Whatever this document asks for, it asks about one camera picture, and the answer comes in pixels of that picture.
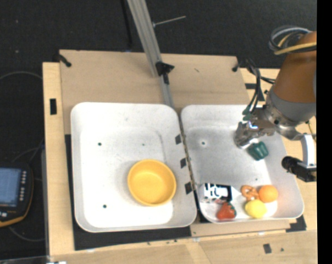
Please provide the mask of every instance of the toy orange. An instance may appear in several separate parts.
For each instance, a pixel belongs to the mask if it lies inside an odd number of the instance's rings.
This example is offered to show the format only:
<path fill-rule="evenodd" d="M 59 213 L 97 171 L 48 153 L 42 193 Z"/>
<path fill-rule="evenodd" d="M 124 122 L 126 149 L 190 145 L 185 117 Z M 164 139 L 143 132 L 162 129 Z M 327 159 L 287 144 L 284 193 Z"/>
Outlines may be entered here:
<path fill-rule="evenodd" d="M 278 191 L 272 185 L 264 185 L 259 190 L 259 199 L 262 202 L 273 202 L 278 198 Z"/>

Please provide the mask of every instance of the toy food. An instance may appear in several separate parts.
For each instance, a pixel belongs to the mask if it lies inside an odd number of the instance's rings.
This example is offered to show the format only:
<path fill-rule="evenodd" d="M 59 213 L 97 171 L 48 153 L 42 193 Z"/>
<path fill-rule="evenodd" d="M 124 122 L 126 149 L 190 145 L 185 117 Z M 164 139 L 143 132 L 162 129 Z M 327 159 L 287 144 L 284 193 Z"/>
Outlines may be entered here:
<path fill-rule="evenodd" d="M 261 200 L 248 201 L 244 209 L 247 214 L 253 218 L 261 218 L 267 212 L 266 205 Z"/>
<path fill-rule="evenodd" d="M 222 204 L 221 209 L 217 212 L 216 217 L 220 220 L 233 219 L 237 216 L 236 209 L 230 202 Z"/>
<path fill-rule="evenodd" d="M 247 201 L 259 198 L 259 193 L 252 186 L 248 186 L 248 185 L 242 186 L 241 193 L 247 199 Z"/>
<path fill-rule="evenodd" d="M 278 198 L 278 191 L 272 185 L 264 185 L 259 190 L 259 199 L 262 202 L 273 202 Z"/>

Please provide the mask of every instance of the green object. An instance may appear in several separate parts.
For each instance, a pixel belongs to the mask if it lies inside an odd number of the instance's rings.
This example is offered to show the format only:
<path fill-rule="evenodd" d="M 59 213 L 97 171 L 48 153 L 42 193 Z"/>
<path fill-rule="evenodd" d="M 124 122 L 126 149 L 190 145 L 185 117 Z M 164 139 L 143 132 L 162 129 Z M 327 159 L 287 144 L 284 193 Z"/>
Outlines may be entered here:
<path fill-rule="evenodd" d="M 266 145 L 263 142 L 259 143 L 252 143 L 248 147 L 248 153 L 256 160 L 259 161 L 263 159 L 264 157 L 267 157 L 269 155 L 269 152 L 266 148 Z"/>

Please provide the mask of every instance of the robotic arm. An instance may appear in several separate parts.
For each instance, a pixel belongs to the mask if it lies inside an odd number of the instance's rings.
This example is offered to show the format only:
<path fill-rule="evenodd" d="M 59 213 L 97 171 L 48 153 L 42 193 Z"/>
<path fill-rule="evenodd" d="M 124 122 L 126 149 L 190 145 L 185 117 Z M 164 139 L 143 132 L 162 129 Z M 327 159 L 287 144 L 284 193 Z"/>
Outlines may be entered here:
<path fill-rule="evenodd" d="M 277 45 L 274 40 L 282 34 L 285 36 Z M 298 41 L 290 46 L 293 39 Z M 316 171 L 313 142 L 316 134 L 299 133 L 296 127 L 316 115 L 317 32 L 281 27 L 272 33 L 269 46 L 275 54 L 288 55 L 267 94 L 265 105 L 244 111 L 245 121 L 238 124 L 235 143 L 244 148 L 252 139 L 275 132 L 289 140 L 300 140 L 303 161 L 285 157 L 282 165 L 306 182 L 315 181 L 316 177 L 311 173 Z"/>

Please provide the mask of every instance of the device screen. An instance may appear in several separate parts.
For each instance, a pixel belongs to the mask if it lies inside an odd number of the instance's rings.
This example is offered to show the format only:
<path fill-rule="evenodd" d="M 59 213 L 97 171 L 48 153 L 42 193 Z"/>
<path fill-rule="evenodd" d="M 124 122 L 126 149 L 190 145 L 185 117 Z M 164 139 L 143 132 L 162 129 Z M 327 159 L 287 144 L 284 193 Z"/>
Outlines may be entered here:
<path fill-rule="evenodd" d="M 17 206 L 20 177 L 21 169 L 0 168 L 0 205 Z"/>

